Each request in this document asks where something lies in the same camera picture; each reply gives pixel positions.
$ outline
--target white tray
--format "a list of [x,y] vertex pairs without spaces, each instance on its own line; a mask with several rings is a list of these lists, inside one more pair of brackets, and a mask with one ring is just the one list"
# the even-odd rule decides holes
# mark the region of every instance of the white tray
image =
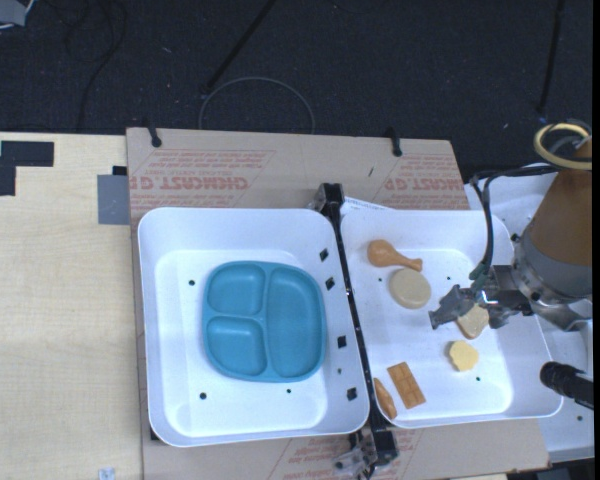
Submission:
[[[161,440],[186,447],[362,427],[369,398],[335,234],[325,217],[306,209],[159,208],[142,218],[138,241],[149,420]],[[308,379],[235,379],[207,359],[201,327],[206,280],[215,267],[238,260],[299,267],[321,287],[327,348]]]
[[[504,224],[494,217],[493,264],[508,265],[513,247]],[[480,354],[470,371],[454,369],[445,351],[465,339],[455,322],[431,328],[428,312],[453,285],[468,288],[468,276],[482,259],[486,223],[473,210],[356,210],[341,226],[351,284],[371,374],[382,381],[398,410],[392,422],[403,428],[544,417],[556,413],[562,397],[540,382],[551,360],[538,318],[514,315],[497,330],[487,327],[469,343]],[[429,302],[417,310],[398,305],[388,290],[401,267],[375,267],[367,259],[371,240],[385,239],[402,254],[422,258],[431,285]],[[406,409],[387,368],[406,362],[426,399]]]

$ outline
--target dark background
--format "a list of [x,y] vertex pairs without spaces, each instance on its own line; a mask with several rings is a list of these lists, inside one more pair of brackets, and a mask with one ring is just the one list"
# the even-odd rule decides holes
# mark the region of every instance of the dark background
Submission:
[[231,59],[268,1],[37,0],[0,30],[0,131],[392,127],[450,140],[466,181],[541,161],[546,123],[593,125],[593,0],[275,0]]

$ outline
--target brown rectangular block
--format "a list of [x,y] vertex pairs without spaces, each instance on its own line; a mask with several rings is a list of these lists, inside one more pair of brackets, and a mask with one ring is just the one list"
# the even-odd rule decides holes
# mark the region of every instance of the brown rectangular block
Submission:
[[420,386],[416,382],[407,363],[402,362],[387,368],[391,380],[400,393],[400,398],[407,409],[426,402]]

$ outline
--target divided blue plate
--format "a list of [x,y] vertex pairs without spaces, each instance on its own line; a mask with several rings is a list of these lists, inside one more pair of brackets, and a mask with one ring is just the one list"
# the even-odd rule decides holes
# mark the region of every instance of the divided blue plate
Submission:
[[304,270],[262,261],[224,263],[205,286],[202,333],[209,361],[230,377],[295,382],[326,350],[318,283]]

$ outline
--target brown cylinder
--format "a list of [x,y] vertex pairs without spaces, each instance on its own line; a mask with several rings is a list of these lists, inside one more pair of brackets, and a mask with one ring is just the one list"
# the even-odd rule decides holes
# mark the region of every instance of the brown cylinder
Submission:
[[[575,156],[591,157],[591,142]],[[591,171],[565,169],[556,175],[529,225],[529,237],[540,252],[556,261],[591,266],[592,185]]]

